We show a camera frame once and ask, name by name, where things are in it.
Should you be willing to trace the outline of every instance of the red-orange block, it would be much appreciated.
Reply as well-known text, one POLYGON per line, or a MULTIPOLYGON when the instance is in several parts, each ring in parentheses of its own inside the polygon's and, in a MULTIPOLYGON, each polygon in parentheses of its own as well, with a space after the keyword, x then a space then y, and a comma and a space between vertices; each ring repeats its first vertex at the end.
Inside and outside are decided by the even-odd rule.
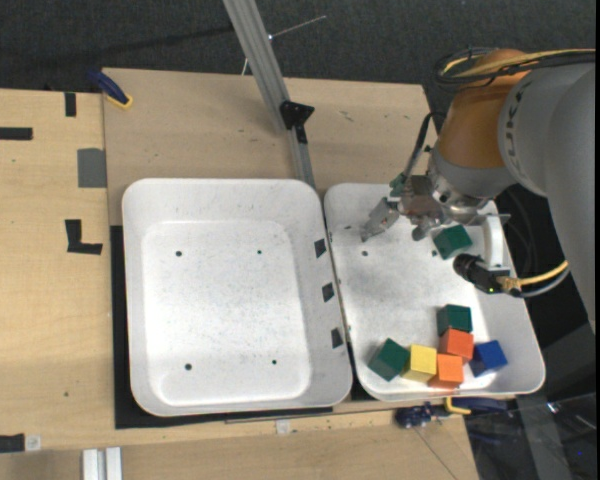
POLYGON ((440 337, 438 352, 460 356, 462 364, 467 364, 473 359, 473 334, 458 329, 447 329, 440 337))
POLYGON ((455 389, 464 382, 462 358, 451 354, 438 354, 438 373, 428 385, 432 388, 455 389))

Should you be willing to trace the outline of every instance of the green block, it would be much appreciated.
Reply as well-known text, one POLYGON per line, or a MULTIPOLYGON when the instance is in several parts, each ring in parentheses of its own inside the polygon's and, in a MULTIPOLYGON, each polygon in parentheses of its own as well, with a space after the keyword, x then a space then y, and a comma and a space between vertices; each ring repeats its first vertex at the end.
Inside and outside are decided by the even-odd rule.
POLYGON ((443 229, 434 237, 433 243, 443 260, 466 251, 473 244, 467 231, 460 225, 443 229))
POLYGON ((473 332, 471 322, 471 308, 447 304, 436 314, 438 323, 438 336, 442 336, 447 329, 457 329, 464 332, 473 332))
POLYGON ((409 355, 406 348, 401 347, 391 338, 387 338, 369 361, 369 368, 384 380, 390 381, 402 371, 405 363, 409 360, 409 355))

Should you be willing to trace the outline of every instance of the block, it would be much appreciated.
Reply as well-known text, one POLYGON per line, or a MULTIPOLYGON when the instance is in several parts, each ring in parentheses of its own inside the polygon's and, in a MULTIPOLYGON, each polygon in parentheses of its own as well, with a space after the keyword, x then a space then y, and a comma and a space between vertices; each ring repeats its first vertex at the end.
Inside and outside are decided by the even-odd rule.
POLYGON ((409 347, 409 352, 410 357, 400 375, 405 379, 427 382, 436 374, 438 351, 433 347, 413 344, 409 347))
POLYGON ((384 380, 390 381, 402 371, 409 355, 406 348, 387 338, 369 361, 369 368, 384 380))
POLYGON ((462 358, 450 354, 438 354, 438 372, 429 380, 432 388, 455 389, 464 382, 462 358))
POLYGON ((508 364, 498 340, 476 344, 473 348, 473 359, 469 366, 474 377, 498 371, 508 364))
POLYGON ((438 353, 460 356, 462 364, 467 364, 473 359, 473 334, 458 329, 447 329, 440 337, 438 353))
POLYGON ((473 323, 471 322, 471 308, 467 306, 457 306, 447 304, 436 314, 438 324, 438 336, 442 336, 449 328, 459 331, 473 332, 473 323))
POLYGON ((433 238, 433 243, 443 260, 457 256, 473 244, 467 230, 461 225, 443 229, 433 238))

